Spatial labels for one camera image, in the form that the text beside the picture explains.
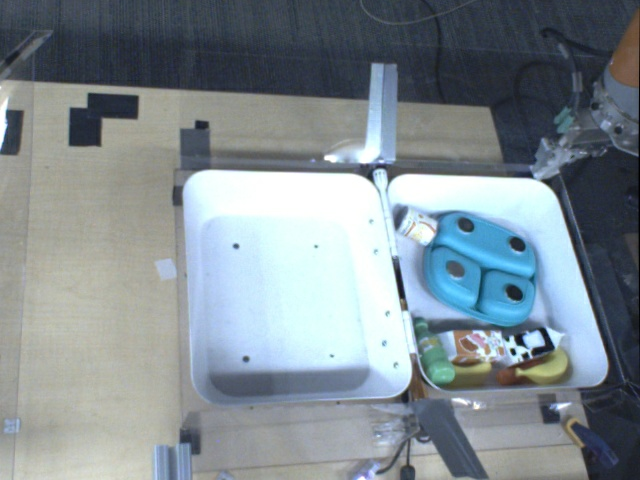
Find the green bottle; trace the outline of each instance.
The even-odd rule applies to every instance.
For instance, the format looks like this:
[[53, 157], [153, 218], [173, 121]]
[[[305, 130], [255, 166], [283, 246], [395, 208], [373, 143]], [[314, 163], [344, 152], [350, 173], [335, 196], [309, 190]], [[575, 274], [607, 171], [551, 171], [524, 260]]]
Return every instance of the green bottle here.
[[422, 369], [436, 386], [444, 386], [453, 381], [456, 371], [442, 348], [440, 338], [429, 330], [424, 318], [413, 319], [413, 329], [418, 342], [418, 354]]

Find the wooden table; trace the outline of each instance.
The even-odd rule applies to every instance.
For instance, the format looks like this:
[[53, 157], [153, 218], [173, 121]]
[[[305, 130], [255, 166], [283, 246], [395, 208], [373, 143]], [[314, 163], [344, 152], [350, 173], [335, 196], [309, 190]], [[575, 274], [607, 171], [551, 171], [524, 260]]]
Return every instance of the wooden table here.
[[[69, 109], [89, 92], [138, 95], [138, 119], [103, 119], [102, 147], [69, 147]], [[209, 121], [221, 154], [321, 158], [364, 137], [366, 112], [363, 101], [35, 84], [16, 479], [151, 478], [153, 446], [177, 441], [176, 282], [155, 262], [175, 261], [180, 128]], [[401, 156], [501, 160], [485, 108], [401, 104], [398, 123]], [[552, 433], [553, 446], [485, 443], [480, 460], [491, 478], [587, 478], [578, 448]], [[265, 468], [243, 462], [251, 450], [231, 453], [238, 480], [344, 479], [355, 464]], [[414, 463], [418, 478], [449, 478], [433, 449]]]

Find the black floor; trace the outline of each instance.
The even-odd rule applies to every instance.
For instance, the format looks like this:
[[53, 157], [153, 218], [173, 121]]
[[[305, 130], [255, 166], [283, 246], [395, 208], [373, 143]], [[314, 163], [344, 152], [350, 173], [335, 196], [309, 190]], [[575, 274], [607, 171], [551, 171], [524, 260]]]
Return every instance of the black floor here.
[[[467, 0], [364, 1], [398, 21]], [[532, 163], [540, 137], [554, 134], [571, 83], [567, 62], [540, 30], [613, 50], [639, 2], [482, 0], [437, 21], [389, 26], [367, 17], [359, 0], [0, 0], [0, 53], [21, 31], [52, 29], [38, 80], [362, 99], [370, 63], [395, 62], [401, 101], [491, 106], [505, 159]], [[577, 51], [576, 59], [587, 87], [607, 63]], [[613, 265], [607, 287], [620, 291], [637, 350], [638, 276], [623, 246], [625, 234], [638, 232], [637, 161], [613, 151], [565, 174], [588, 248], [604, 250]], [[615, 411], [594, 412], [592, 425], [624, 432], [619, 451], [637, 463], [640, 411], [633, 403]], [[611, 427], [609, 418], [627, 426]], [[625, 465], [593, 475], [630, 472]]]

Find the bin hole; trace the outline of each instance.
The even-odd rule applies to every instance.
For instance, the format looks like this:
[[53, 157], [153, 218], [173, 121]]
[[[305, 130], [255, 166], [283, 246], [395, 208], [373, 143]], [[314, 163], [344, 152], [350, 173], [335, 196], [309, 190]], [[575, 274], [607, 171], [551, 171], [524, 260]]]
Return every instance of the bin hole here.
[[475, 229], [473, 222], [466, 217], [458, 219], [458, 227], [460, 231], [464, 231], [465, 233], [471, 233]]
[[447, 273], [454, 279], [462, 279], [464, 277], [465, 270], [457, 261], [447, 261]]
[[509, 240], [509, 245], [516, 252], [524, 252], [524, 250], [527, 248], [524, 240], [518, 238], [517, 236], [514, 236], [511, 238], [511, 240]]
[[505, 291], [507, 293], [507, 297], [514, 302], [520, 302], [524, 299], [524, 293], [522, 293], [522, 290], [514, 284], [508, 285]]

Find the white plastic container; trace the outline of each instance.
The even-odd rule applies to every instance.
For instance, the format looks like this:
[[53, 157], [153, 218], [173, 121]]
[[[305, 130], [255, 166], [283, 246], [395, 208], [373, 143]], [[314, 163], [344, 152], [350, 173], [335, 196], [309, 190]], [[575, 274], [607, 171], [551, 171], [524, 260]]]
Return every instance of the white plastic container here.
[[[536, 249], [539, 284], [521, 328], [566, 333], [572, 364], [551, 388], [602, 382], [607, 356], [559, 202], [546, 185], [403, 175], [389, 195], [394, 208], [467, 211], [525, 237]], [[413, 337], [403, 325], [373, 183], [354, 174], [201, 171], [187, 181], [183, 207], [191, 373], [206, 401], [376, 399], [407, 388]], [[435, 330], [477, 328], [428, 293], [423, 248], [400, 235], [397, 242], [412, 314]], [[494, 389], [538, 388], [489, 383], [481, 391]]]

